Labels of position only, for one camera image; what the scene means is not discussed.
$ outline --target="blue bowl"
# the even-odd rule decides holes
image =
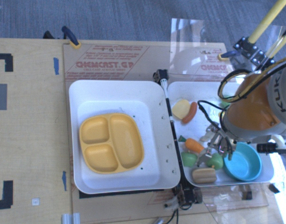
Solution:
[[[232,160],[223,159],[223,169],[230,177],[240,181],[256,179],[262,170],[262,161],[257,151],[250,145],[238,142]]]

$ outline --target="table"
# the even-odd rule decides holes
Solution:
[[[80,42],[162,46],[167,52],[170,48],[169,42]],[[0,204],[4,205],[0,223],[61,223],[63,214],[73,213],[63,61],[63,45],[67,43],[59,39],[0,39],[0,53],[13,56],[13,71],[5,71],[5,61],[0,60],[0,84],[4,88],[7,84],[7,107],[0,109]],[[10,200],[5,204],[11,191],[13,203]],[[275,195],[268,192],[267,197],[267,206],[254,209],[189,215],[181,212],[179,223],[281,223]],[[152,217],[129,223],[152,224],[155,220]]]

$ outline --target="yellow plate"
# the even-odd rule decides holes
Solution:
[[[132,117],[109,113],[86,119],[79,137],[87,166],[101,174],[136,168],[144,159],[139,129]]]

